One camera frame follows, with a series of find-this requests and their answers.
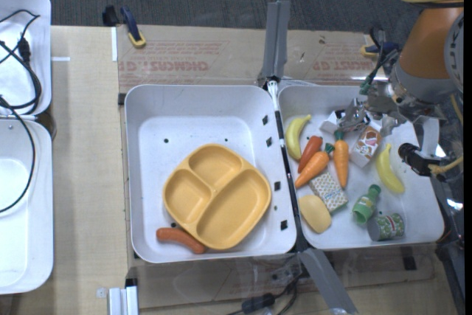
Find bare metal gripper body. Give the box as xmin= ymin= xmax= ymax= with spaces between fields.
xmin=362 ymin=83 xmax=417 ymax=123

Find white carton with orange print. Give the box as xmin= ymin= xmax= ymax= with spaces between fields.
xmin=348 ymin=125 xmax=384 ymax=169

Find yellow banana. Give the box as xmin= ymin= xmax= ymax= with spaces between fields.
xmin=375 ymin=142 xmax=406 ymax=195
xmin=285 ymin=114 xmax=313 ymax=162

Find green patterned packet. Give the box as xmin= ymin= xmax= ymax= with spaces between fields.
xmin=308 ymin=171 xmax=350 ymax=215

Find green bottle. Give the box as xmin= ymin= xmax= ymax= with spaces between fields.
xmin=350 ymin=184 xmax=382 ymax=226

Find white plastic tray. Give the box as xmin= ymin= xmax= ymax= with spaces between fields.
xmin=276 ymin=84 xmax=446 ymax=252
xmin=124 ymin=83 xmax=298 ymax=265

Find green and grey can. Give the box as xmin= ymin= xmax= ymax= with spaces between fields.
xmin=366 ymin=212 xmax=406 ymax=243

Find pale yellow bread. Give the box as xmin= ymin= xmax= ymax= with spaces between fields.
xmin=297 ymin=193 xmax=333 ymax=235

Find yellow divided plate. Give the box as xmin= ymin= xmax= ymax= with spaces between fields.
xmin=162 ymin=142 xmax=273 ymax=252

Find brown cardboard board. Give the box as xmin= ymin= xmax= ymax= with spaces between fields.
xmin=116 ymin=24 xmax=445 ymax=309

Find orange sausage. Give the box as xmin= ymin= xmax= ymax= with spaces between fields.
xmin=156 ymin=226 xmax=207 ymax=255

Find black cylinder on white bracket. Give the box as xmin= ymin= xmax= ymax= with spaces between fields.
xmin=397 ymin=114 xmax=445 ymax=179

